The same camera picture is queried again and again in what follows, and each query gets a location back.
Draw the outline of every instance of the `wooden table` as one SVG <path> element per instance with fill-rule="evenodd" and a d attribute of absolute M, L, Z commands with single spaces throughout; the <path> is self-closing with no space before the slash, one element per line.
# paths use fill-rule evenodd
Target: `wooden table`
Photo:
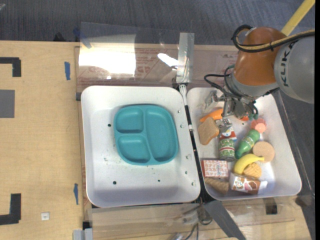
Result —
<path fill-rule="evenodd" d="M 15 98 L 14 118 L 0 118 L 2 218 L 10 214 L 11 194 L 21 194 L 20 220 L 0 225 L 1 239 L 65 240 L 72 239 L 73 230 L 82 229 L 79 101 L 75 99 L 78 46 L 77 42 L 0 41 L 0 57 L 21 60 L 21 77 L 13 77 L 11 64 L 0 64 L 0 90 L 14 90 Z M 225 205 L 232 213 L 232 203 Z M 259 239 L 310 239 L 302 210 L 293 198 L 286 202 L 285 209 L 285 217 L 290 219 L 284 222 L 275 223 L 268 217 L 260 225 L 242 224 L 240 230 L 248 239 L 257 239 L 257 235 Z M 199 235 L 200 239 L 227 237 L 219 228 L 203 228 Z"/>

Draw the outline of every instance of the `wooden surface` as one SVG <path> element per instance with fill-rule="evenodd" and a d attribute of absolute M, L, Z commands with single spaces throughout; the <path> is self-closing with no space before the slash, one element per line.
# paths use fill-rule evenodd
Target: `wooden surface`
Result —
<path fill-rule="evenodd" d="M 76 45 L 0 41 L 0 57 L 19 57 L 22 68 L 22 77 L 12 77 L 12 65 L 0 64 L 0 90 L 15 90 L 14 118 L 0 118 L 0 215 L 9 213 L 10 195 L 21 193 L 21 220 L 0 225 L 0 239 L 67 240 L 82 228 Z"/>

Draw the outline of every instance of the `green bottle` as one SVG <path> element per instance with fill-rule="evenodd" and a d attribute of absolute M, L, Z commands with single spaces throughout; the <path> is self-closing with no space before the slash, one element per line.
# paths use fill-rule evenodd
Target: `green bottle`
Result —
<path fill-rule="evenodd" d="M 260 133 L 251 129 L 248 134 L 240 141 L 237 150 L 235 151 L 235 158 L 240 159 L 245 152 L 250 151 L 254 144 L 259 140 Z"/>

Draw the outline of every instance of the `teal plate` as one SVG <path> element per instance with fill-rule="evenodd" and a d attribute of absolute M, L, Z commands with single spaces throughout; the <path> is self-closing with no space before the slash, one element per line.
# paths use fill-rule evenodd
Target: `teal plate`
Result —
<path fill-rule="evenodd" d="M 157 105 L 121 108 L 113 122 L 116 148 L 132 165 L 161 165 L 178 153 L 178 137 L 171 114 Z"/>

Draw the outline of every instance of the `white square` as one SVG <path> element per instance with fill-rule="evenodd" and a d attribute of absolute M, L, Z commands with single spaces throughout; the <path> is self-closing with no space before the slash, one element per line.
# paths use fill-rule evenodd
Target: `white square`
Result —
<path fill-rule="evenodd" d="M 50 219 L 50 212 L 41 212 L 41 220 L 48 221 Z"/>

